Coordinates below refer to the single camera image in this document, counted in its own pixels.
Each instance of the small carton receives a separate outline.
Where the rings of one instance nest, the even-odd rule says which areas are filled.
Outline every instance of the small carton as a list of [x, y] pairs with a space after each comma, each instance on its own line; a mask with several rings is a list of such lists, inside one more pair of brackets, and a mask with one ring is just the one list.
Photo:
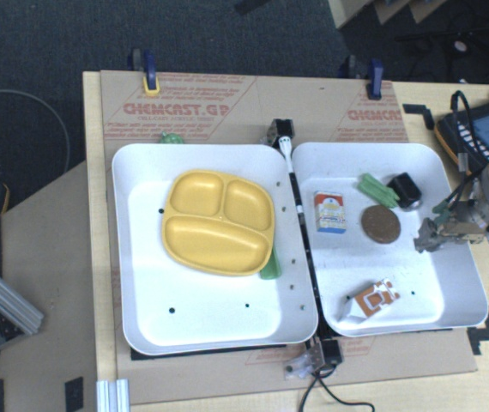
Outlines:
[[318, 232], [346, 232], [343, 196], [334, 192], [316, 192], [315, 222]]
[[361, 322], [387, 308], [400, 297], [391, 281], [384, 278], [348, 300], [341, 319]]

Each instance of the round brown disc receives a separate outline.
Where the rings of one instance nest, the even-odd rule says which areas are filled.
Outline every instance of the round brown disc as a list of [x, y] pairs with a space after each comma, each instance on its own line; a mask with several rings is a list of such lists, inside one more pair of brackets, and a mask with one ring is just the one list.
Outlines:
[[397, 215], [381, 204], [365, 209], [361, 225], [369, 237], [381, 244], [392, 243], [401, 234]]

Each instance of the green plastic piece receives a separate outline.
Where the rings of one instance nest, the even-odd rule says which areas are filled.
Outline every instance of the green plastic piece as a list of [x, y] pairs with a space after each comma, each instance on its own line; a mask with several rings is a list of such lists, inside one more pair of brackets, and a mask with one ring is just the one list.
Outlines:
[[184, 139], [176, 133], [160, 133], [159, 143], [184, 143]]
[[377, 202], [386, 208], [396, 208], [398, 206], [399, 196], [393, 189], [374, 179], [370, 174], [363, 174], [359, 183], [359, 190], [367, 196], [374, 198]]
[[445, 209], [443, 212], [441, 212], [440, 216], [437, 216], [433, 219], [433, 222], [437, 227], [439, 227], [442, 224], [446, 223], [448, 220], [450, 220], [451, 216], [452, 216], [451, 212], [448, 209]]
[[279, 259], [277, 258], [275, 249], [273, 249], [268, 263], [260, 270], [260, 277], [262, 279], [276, 279], [279, 276], [281, 276], [281, 266], [279, 265]]
[[440, 204], [433, 207], [432, 212], [433, 214], [442, 214], [445, 210], [448, 210], [448, 208], [449, 208], [449, 204], [447, 203], [446, 200], [443, 200]]

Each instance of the clip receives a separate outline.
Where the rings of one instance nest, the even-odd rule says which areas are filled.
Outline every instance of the clip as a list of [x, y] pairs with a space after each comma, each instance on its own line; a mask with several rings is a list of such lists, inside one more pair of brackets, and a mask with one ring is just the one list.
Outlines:
[[369, 100], [382, 99], [382, 74], [382, 61], [371, 59], [368, 65], [368, 77], [371, 81], [366, 85], [366, 94]]
[[143, 71], [145, 72], [143, 77], [145, 94], [147, 96], [156, 96], [160, 91], [159, 77], [155, 68], [154, 55], [149, 49], [143, 51]]

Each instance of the yellow divided plate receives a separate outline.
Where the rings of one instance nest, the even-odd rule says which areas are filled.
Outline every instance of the yellow divided plate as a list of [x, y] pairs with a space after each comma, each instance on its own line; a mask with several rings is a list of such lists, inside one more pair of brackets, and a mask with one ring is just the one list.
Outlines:
[[269, 260], [275, 212], [256, 183], [216, 171], [192, 170], [172, 185], [162, 242], [179, 263], [220, 275], [257, 273]]

